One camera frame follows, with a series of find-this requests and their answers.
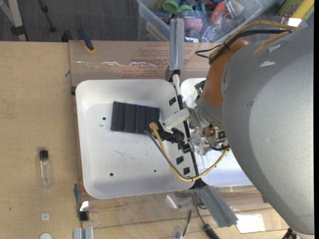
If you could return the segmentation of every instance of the wooden tabletop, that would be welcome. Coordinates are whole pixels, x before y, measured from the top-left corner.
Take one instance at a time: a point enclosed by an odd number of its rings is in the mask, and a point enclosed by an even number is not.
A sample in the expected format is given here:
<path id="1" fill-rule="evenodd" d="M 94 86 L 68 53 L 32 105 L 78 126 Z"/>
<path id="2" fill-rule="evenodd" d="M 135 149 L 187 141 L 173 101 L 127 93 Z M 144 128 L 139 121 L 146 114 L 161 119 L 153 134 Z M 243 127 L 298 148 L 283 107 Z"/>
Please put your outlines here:
<path id="1" fill-rule="evenodd" d="M 78 160 L 69 70 L 67 43 L 0 42 L 1 238 L 37 239 L 49 232 L 53 239 L 71 239 L 73 229 L 81 227 L 73 192 Z M 41 184 L 41 147 L 51 162 L 49 187 Z M 192 219 L 185 239 L 207 238 L 195 228 L 200 225 Z M 157 222 L 96 229 L 94 239 L 171 238 L 164 228 L 165 222 Z M 234 226 L 215 232 L 221 239 L 285 234 L 241 235 Z"/>

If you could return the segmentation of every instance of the clear plastic bottle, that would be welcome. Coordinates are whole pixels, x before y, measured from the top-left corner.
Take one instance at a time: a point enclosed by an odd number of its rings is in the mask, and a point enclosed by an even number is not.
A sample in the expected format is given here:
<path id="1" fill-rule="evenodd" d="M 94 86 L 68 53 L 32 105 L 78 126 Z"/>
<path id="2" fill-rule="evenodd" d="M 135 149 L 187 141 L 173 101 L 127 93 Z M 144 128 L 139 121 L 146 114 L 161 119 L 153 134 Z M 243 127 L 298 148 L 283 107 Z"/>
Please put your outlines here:
<path id="1" fill-rule="evenodd" d="M 47 187 L 51 184 L 50 160 L 49 160 L 48 151 L 47 150 L 40 151 L 39 156 L 40 156 L 40 165 L 41 165 L 42 185 L 44 187 Z"/>

